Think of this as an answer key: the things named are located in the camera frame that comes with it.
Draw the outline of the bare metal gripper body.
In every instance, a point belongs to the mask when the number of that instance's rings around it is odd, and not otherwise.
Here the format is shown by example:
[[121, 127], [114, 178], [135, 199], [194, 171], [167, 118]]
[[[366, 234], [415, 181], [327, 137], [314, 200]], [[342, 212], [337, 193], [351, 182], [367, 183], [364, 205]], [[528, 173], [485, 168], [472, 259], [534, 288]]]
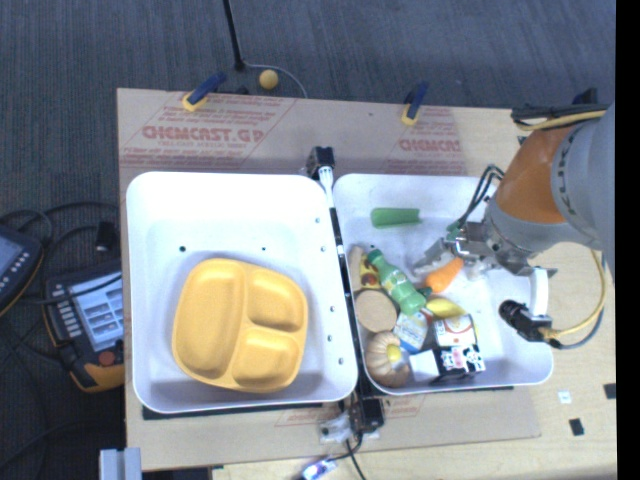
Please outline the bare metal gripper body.
[[522, 220], [454, 221], [446, 228], [446, 244], [456, 256], [516, 276], [529, 276], [534, 270], [530, 260], [557, 239], [556, 224]]

